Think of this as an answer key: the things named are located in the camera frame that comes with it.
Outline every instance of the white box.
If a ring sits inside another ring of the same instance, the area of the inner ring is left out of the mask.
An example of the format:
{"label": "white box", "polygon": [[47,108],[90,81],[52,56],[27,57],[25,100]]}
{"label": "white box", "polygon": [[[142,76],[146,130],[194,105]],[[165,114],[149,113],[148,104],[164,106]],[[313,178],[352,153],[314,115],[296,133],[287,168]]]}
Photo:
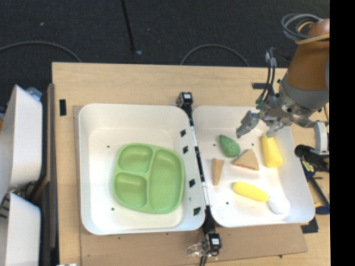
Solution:
{"label": "white box", "polygon": [[[122,234],[191,231],[202,226],[205,204],[209,202],[212,216],[223,227],[259,226],[310,221],[315,209],[295,145],[288,127],[280,130],[276,141],[284,164],[276,168],[263,165],[260,137],[267,127],[261,121],[249,134],[238,139],[242,150],[253,148],[260,171],[232,167],[224,157],[217,136],[236,139],[236,128],[252,107],[202,106],[193,112],[195,132],[187,114],[176,106],[89,104],[81,108],[78,121],[79,193],[81,219],[93,234]],[[151,214],[121,206],[114,198],[111,181],[115,157],[129,143],[140,142],[173,149],[185,164],[185,187],[180,206],[168,214]],[[205,175],[203,187],[195,154],[201,152]],[[220,184],[211,179],[211,159],[225,160]],[[273,196],[285,196],[291,209],[287,214],[274,214],[266,203],[254,202],[233,192],[237,180],[263,188]]]}
{"label": "white box", "polygon": [[42,168],[42,103],[15,85],[0,132],[0,201],[38,181]]}
{"label": "white box", "polygon": [[[80,211],[94,234],[191,231],[205,219],[204,197],[189,119],[175,106],[89,104],[78,116]],[[139,142],[177,152],[185,164],[184,194],[168,214],[135,211],[114,198],[111,183],[119,149]]]}
{"label": "white box", "polygon": [[[207,194],[214,220],[224,227],[246,227],[280,223],[306,223],[315,215],[313,199],[308,188],[300,159],[295,156],[295,144],[289,127],[279,130],[276,144],[283,158],[279,168],[265,166],[261,137],[268,127],[260,121],[248,134],[236,137],[236,129],[246,113],[255,108],[243,106],[201,106],[194,110],[193,118],[205,175]],[[260,170],[236,167],[232,158],[225,157],[218,144],[218,136],[226,135],[235,139],[241,152],[253,149]],[[218,186],[213,186],[211,159],[225,160]],[[255,185],[269,196],[286,197],[290,211],[275,214],[267,203],[257,202],[236,194],[232,184],[244,181]]]}
{"label": "white box", "polygon": [[40,220],[38,206],[9,194],[8,216],[0,217],[0,265],[38,266]]}

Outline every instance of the cable wire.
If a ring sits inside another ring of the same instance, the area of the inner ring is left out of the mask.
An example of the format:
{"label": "cable wire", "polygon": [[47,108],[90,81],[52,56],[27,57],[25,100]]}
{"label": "cable wire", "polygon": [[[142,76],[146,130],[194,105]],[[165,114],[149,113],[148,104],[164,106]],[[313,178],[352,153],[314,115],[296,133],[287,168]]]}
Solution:
{"label": "cable wire", "polygon": [[[287,38],[290,38],[295,41],[296,44],[306,44],[311,42],[325,42],[329,41],[330,34],[320,34],[320,35],[305,35],[301,33],[301,30],[309,24],[314,24],[321,21],[320,17],[317,17],[313,14],[298,14],[292,13],[287,14],[281,19],[281,27],[283,33]],[[298,21],[295,26],[295,29],[291,30],[290,25],[293,22]]]}
{"label": "cable wire", "polygon": [[40,40],[34,40],[34,41],[28,41],[28,42],[18,42],[18,43],[13,43],[10,45],[6,45],[4,47],[0,48],[0,52],[5,51],[7,49],[11,49],[14,47],[19,47],[19,46],[23,46],[23,45],[47,45],[47,46],[51,46],[51,47],[56,47],[59,48],[65,52],[67,52],[68,54],[70,54],[72,57],[74,57],[78,62],[82,62],[82,60],[71,50],[69,50],[68,48],[59,45],[57,43],[52,43],[52,42],[44,42],[44,41],[40,41]]}
{"label": "cable wire", "polygon": [[248,67],[250,67],[249,63],[246,61],[246,59],[241,55],[239,54],[237,51],[229,48],[229,47],[226,47],[224,45],[219,45],[219,44],[203,44],[203,45],[200,45],[198,47],[195,47],[194,49],[192,49],[191,51],[189,51],[185,56],[184,58],[182,59],[182,61],[180,62],[180,65],[183,65],[185,63],[185,61],[187,60],[187,58],[194,52],[196,52],[197,50],[201,49],[201,48],[206,48],[206,47],[217,47],[217,48],[222,48],[222,49],[225,49],[225,50],[228,50],[232,53],[234,53],[235,55],[237,55],[244,63],[245,65],[247,65]]}
{"label": "cable wire", "polygon": [[267,57],[267,80],[266,80],[264,90],[261,94],[263,96],[264,93],[266,93],[263,101],[267,100],[268,96],[270,95],[270,89],[273,87],[273,82],[275,81],[276,59],[273,56],[273,52],[275,50],[276,50],[276,48],[271,47],[266,52],[266,55],[268,56]]}
{"label": "cable wire", "polygon": [[203,256],[201,257],[200,266],[205,266],[205,265],[206,265],[207,258],[208,258],[207,254],[205,254],[205,255],[203,255]]}

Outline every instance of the divided plate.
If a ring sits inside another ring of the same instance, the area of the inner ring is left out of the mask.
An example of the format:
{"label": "divided plate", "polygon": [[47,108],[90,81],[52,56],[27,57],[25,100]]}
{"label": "divided plate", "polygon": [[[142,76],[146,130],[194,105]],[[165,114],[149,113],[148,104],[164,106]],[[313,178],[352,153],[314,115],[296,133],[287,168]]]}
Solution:
{"label": "divided plate", "polygon": [[120,150],[116,161],[114,195],[131,209],[170,213],[180,204],[184,174],[184,163],[175,151],[149,144],[128,144]]}

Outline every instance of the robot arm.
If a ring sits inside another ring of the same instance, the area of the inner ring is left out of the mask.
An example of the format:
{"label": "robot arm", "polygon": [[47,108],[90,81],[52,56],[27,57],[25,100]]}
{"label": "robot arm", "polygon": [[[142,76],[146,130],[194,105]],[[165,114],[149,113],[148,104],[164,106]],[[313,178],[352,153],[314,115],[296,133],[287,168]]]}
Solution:
{"label": "robot arm", "polygon": [[[301,21],[297,29],[290,31],[288,27],[298,19]],[[307,25],[311,25],[310,29],[302,34],[301,30]],[[295,40],[298,48],[277,94],[272,91],[276,59],[272,49],[267,51],[269,76],[265,90],[257,100],[260,111],[247,113],[237,129],[238,138],[250,132],[260,119],[269,127],[268,137],[292,123],[305,128],[316,125],[317,122],[309,117],[329,102],[329,25],[330,19],[319,19],[313,15],[290,14],[283,17],[284,33]]]}

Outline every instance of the black carpet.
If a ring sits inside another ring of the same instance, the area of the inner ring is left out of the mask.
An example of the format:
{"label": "black carpet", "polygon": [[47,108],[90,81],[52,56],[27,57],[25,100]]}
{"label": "black carpet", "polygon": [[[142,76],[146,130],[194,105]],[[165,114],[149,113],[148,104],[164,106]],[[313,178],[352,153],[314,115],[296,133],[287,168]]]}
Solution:
{"label": "black carpet", "polygon": [[[0,106],[14,84],[44,91],[53,61],[87,63],[180,64],[203,44],[227,46],[250,66],[265,67],[275,47],[285,55],[296,46],[280,26],[282,16],[330,16],[330,0],[125,0],[133,41],[131,52],[120,0],[0,0]],[[50,44],[22,44],[40,41]],[[277,60],[287,67],[288,61]],[[222,48],[202,48],[185,64],[246,66]]]}

